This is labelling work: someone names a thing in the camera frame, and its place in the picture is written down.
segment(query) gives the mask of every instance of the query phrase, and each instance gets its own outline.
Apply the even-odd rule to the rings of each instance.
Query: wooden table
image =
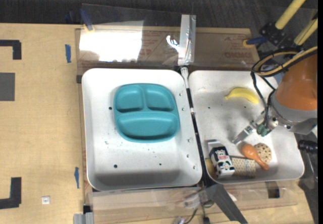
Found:
[[[0,198],[9,198],[12,177],[22,179],[22,202],[0,209],[3,224],[72,223],[73,214],[82,212],[76,29],[79,25],[0,24],[0,39],[22,43],[21,60],[13,60],[12,47],[0,47],[0,73],[15,73],[15,101],[0,101]],[[298,188],[295,195],[297,205],[242,213],[249,223],[313,223],[303,191]],[[50,196],[50,204],[42,204],[43,196]],[[209,217],[211,222],[228,220],[223,213]],[[191,223],[202,223],[201,217]]]

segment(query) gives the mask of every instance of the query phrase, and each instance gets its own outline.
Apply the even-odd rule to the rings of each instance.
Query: gray square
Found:
[[[0,101],[15,101],[15,73],[0,73]]]

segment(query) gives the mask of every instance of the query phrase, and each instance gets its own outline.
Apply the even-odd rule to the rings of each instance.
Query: banana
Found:
[[[224,98],[229,99],[232,97],[243,97],[254,104],[258,104],[258,96],[252,90],[247,88],[234,88]]]

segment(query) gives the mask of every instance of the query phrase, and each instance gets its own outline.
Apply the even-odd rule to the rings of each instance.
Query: cookie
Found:
[[[271,159],[272,159],[272,150],[266,144],[258,143],[256,145],[254,145],[254,148],[256,149],[260,159],[263,162],[268,163],[268,162],[271,161]]]

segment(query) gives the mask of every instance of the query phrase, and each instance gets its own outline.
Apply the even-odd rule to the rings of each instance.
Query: white sink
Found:
[[[174,96],[180,128],[161,142],[122,137],[114,94],[127,84],[161,85]],[[82,78],[87,177],[97,190],[183,187],[197,184],[202,168],[184,80],[170,70],[91,69]]]
[[[268,79],[277,86],[273,77]],[[243,157],[239,148],[231,142],[250,121],[263,111],[263,104],[253,104],[244,98],[225,96],[236,87],[254,90],[250,72],[244,71],[195,71],[189,76],[196,122],[201,139],[204,157],[208,156],[208,140],[219,140],[230,156]],[[257,86],[265,100],[272,91],[266,83],[257,76]],[[304,163],[297,148],[295,135],[283,127],[276,127],[265,137],[256,132],[250,134],[245,142],[255,145],[264,143],[272,150],[272,160],[269,170],[264,171],[256,164],[256,178],[230,177],[215,180],[222,184],[251,183],[264,181],[293,180],[304,173]]]

